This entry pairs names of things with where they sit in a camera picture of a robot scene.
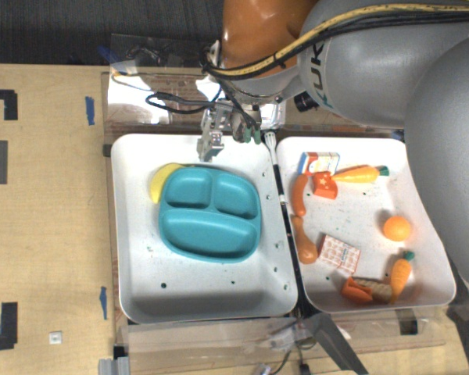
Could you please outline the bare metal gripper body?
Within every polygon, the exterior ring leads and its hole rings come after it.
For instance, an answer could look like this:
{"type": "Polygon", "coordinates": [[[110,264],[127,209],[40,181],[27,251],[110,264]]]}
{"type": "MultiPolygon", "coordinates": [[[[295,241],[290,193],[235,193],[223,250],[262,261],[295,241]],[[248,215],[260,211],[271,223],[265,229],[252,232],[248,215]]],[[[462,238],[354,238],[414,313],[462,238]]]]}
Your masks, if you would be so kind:
{"type": "Polygon", "coordinates": [[[261,143],[263,134],[285,124],[286,103],[242,104],[222,98],[206,109],[201,121],[202,137],[212,130],[230,134],[238,143],[261,143]]]}

